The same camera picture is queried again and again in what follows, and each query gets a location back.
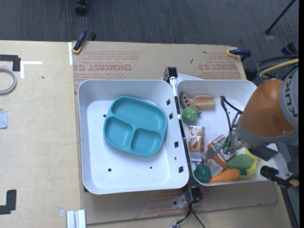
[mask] blue and yellow clamp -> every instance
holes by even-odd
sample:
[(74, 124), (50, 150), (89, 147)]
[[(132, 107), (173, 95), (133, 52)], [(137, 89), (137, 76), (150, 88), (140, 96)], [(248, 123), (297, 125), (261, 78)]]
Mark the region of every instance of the blue and yellow clamp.
[(72, 52), (74, 54), (79, 54), (82, 49), (82, 42), (84, 41), (87, 34), (87, 30), (83, 30), (78, 38), (78, 40), (72, 46)]
[(241, 61), (243, 62), (246, 57), (251, 56), (251, 51), (248, 51), (248, 50), (245, 50), (245, 49), (234, 49), (234, 50), (228, 49), (226, 51), (226, 55), (228, 57), (236, 57), (238, 55), (242, 56)]

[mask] green toy apple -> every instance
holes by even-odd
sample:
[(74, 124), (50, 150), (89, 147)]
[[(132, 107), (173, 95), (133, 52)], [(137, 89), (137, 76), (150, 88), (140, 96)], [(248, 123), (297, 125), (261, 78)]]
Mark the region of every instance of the green toy apple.
[(198, 112), (194, 107), (188, 106), (185, 109), (183, 109), (181, 113), (181, 118), (185, 123), (191, 124), (195, 122), (196, 119), (198, 118)]

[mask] teal divided plate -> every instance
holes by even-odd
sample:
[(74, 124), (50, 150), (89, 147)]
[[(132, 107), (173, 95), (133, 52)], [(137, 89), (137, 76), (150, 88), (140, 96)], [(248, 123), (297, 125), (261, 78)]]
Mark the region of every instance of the teal divided plate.
[(155, 154), (167, 131), (164, 111), (146, 101), (121, 96), (114, 100), (104, 122), (106, 142), (139, 156)]

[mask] cardboard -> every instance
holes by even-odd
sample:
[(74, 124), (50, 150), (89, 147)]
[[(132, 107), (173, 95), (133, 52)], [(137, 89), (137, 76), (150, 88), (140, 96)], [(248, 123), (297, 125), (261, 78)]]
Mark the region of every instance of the cardboard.
[[(88, 79), (160, 79), (167, 67), (177, 67), (185, 77), (200, 79), (246, 79), (240, 57), (228, 57), (231, 46), (165, 45), (86, 41), (80, 54), (73, 54), (75, 94)], [(81, 177), (81, 145), (78, 106), (77, 142)], [(94, 195), (80, 178), (81, 208), (87, 224), (185, 214), (174, 209), (172, 200), (181, 190), (156, 190)], [(201, 187), (204, 199), (196, 212), (276, 203), (273, 184), (268, 181)]]

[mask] toy carrot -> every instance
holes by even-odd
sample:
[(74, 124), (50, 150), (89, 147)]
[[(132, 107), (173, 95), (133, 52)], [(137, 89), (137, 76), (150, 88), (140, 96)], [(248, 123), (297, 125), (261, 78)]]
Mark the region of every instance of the toy carrot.
[(245, 169), (227, 169), (222, 171), (220, 174), (217, 174), (214, 177), (209, 179), (209, 182), (220, 182), (220, 181), (235, 181), (239, 178), (240, 175), (246, 175), (247, 172)]
[[(207, 149), (210, 149), (212, 147), (213, 143), (209, 143), (207, 146)], [(221, 167), (223, 167), (224, 170), (226, 170), (228, 168), (228, 165), (226, 164), (226, 162), (224, 162), (220, 157), (219, 154), (216, 154), (212, 157), (212, 159), (214, 159)]]

